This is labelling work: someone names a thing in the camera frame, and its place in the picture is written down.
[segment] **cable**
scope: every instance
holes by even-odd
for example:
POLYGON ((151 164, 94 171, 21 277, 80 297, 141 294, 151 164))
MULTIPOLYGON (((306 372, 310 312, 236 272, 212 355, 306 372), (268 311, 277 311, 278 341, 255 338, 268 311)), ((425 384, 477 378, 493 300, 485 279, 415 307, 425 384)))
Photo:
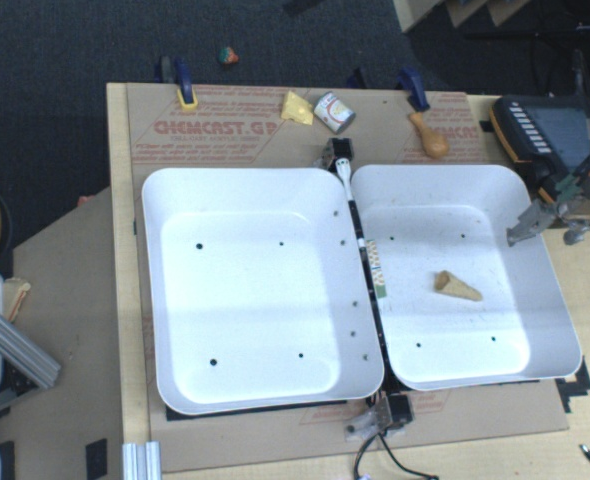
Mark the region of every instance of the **cable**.
POLYGON ((389 448, 388 443, 384 439, 383 433, 375 434, 374 436, 369 437, 368 439, 366 439, 366 441, 364 441, 362 443, 362 446, 360 446, 359 450, 357 451, 357 455, 355 455, 355 463, 353 464, 353 479, 354 480, 360 480, 360 478, 362 478, 361 475, 359 474, 359 463, 362 460, 362 457, 364 456, 364 453, 366 452, 368 447, 373 443, 373 441, 375 441, 375 439, 377 437, 379 437, 380 441, 384 445, 384 449, 388 453, 389 457, 392 459, 392 461, 395 463, 395 465, 398 468, 400 468, 402 471, 405 471, 406 473, 408 473, 410 475, 419 476, 421 478, 424 478, 425 480, 439 480, 439 477, 436 475, 421 473, 419 471, 414 471, 414 470, 409 469, 406 466, 404 466, 399 460, 397 460, 397 457, 395 457, 392 450, 389 448))

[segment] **black carpet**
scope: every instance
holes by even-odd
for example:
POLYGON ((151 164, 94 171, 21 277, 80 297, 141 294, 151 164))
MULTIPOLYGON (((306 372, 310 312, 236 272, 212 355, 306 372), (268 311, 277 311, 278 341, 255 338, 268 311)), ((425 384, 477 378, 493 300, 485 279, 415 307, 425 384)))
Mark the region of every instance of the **black carpet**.
POLYGON ((343 87, 361 66, 393 88, 403 65, 427 90, 573 90, 570 51, 590 35, 467 39, 590 22, 590 0, 533 0, 502 27, 480 10, 455 29, 443 5, 402 33, 392 0, 0 0, 0 194, 19 244, 109 185, 105 86, 153 81, 183 56, 195 83, 343 87), (224 70, 218 51, 240 62, 224 70))

